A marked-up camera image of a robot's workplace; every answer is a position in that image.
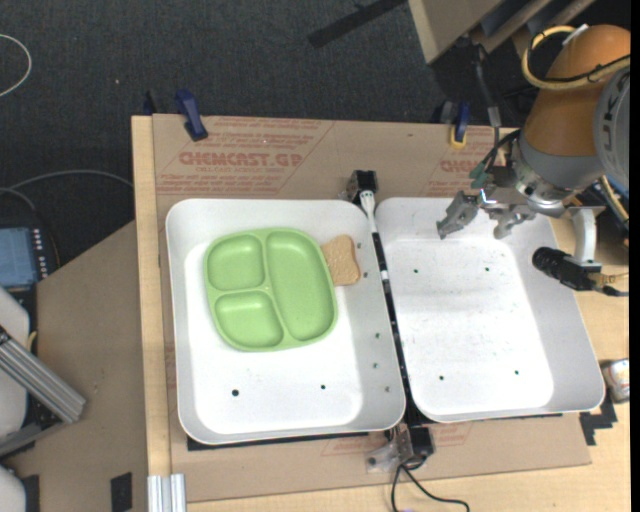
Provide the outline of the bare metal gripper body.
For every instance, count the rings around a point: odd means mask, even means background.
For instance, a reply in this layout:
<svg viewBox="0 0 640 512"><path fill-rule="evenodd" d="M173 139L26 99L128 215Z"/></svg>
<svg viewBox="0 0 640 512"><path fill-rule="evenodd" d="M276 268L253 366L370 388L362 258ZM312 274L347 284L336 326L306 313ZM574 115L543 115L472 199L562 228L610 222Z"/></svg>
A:
<svg viewBox="0 0 640 512"><path fill-rule="evenodd" d="M491 218L533 218L563 215L571 187L563 182L566 158L507 160L487 170L482 208Z"/></svg>

